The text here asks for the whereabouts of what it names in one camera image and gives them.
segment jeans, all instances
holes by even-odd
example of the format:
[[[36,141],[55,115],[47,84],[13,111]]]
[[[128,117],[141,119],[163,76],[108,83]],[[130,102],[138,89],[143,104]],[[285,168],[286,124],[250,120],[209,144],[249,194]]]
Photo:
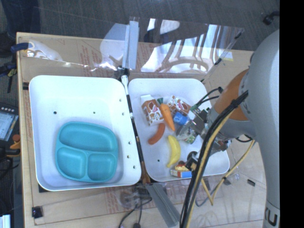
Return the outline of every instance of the jeans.
[[[1,0],[11,39],[17,32],[40,33],[38,0]]]

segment toy carrot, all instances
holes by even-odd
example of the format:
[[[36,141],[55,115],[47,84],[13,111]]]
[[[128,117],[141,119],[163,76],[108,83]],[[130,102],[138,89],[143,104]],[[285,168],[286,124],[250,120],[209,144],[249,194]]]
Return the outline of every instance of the toy carrot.
[[[175,131],[174,121],[173,121],[169,106],[167,104],[163,103],[163,98],[159,98],[159,99],[157,99],[157,101],[160,104],[160,111],[161,111],[161,114],[162,114],[165,122],[168,124],[168,126],[173,131]]]

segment white tray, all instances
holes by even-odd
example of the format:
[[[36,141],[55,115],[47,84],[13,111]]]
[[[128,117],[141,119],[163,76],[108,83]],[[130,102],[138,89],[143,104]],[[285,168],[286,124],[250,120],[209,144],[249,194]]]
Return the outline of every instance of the white tray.
[[[170,168],[167,168],[171,149],[167,143],[169,134],[176,136],[168,127],[163,137],[154,145],[148,144],[157,126],[149,126],[141,108],[141,96],[151,94],[155,99],[163,97],[164,102],[171,95],[179,97],[190,105],[197,103],[205,94],[205,86],[196,79],[133,79],[129,83],[129,94],[133,108],[135,125],[140,138],[144,162],[149,176],[156,181],[173,181],[179,178],[170,175]],[[204,103],[203,108],[211,107],[210,102]],[[181,160],[186,161],[191,151],[199,151],[202,146],[202,138],[196,138],[193,144],[180,141]],[[217,152],[210,156],[204,176],[223,174],[230,167],[227,152]]]
[[[133,185],[141,176],[129,107],[123,85],[112,78],[37,76],[29,84],[36,176],[46,190],[74,190]],[[118,140],[114,177],[104,183],[70,180],[56,168],[60,127],[70,121],[103,125]]]

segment shoe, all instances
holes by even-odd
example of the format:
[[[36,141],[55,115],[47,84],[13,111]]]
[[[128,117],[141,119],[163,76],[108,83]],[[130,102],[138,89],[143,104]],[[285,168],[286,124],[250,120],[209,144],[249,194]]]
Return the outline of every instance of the shoe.
[[[10,48],[15,44],[16,41],[9,38],[7,32],[0,33],[0,57],[11,56]]]

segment person's leg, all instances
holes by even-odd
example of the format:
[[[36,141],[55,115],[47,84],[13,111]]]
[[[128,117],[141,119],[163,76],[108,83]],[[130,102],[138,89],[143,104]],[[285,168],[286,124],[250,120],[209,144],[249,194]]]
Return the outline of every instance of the person's leg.
[[[10,54],[17,32],[39,33],[40,18],[38,0],[1,0],[1,3],[7,19],[7,33],[0,34],[0,56],[5,57]]]

